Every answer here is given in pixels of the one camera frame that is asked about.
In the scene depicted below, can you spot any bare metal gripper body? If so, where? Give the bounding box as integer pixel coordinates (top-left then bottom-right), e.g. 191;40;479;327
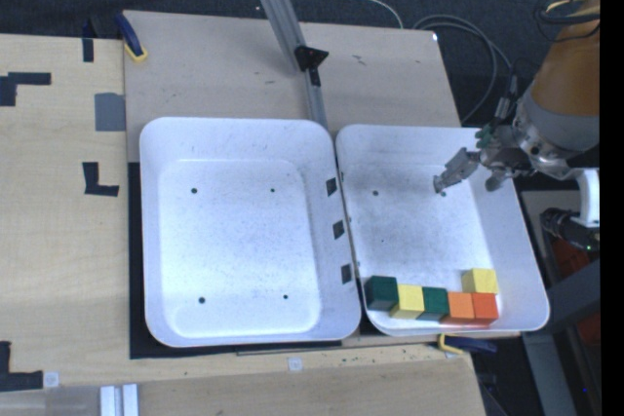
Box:
479;123;594;180

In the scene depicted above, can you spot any white plastic tray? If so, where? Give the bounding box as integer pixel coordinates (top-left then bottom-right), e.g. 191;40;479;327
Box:
334;123;552;338
138;115;363;349

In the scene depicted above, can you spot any yellow cube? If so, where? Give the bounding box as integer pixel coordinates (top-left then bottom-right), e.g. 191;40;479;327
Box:
389;284;426;321
459;267;500;295

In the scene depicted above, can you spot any red-orange cube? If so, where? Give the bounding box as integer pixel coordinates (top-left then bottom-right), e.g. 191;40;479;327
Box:
469;291;501;327

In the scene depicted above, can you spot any orange cube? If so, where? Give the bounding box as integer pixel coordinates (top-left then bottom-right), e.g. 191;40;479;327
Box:
440;290;477;325

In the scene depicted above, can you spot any dark green cube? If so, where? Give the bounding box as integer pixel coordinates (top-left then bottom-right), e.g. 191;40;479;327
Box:
417;285;451;322
364;275;401;313

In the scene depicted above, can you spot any pale wood board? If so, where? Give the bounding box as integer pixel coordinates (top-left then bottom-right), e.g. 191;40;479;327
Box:
122;9;521;349

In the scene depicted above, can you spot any black cylinder on white bracket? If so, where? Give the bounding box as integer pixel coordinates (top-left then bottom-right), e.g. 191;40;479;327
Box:
539;167;601;250

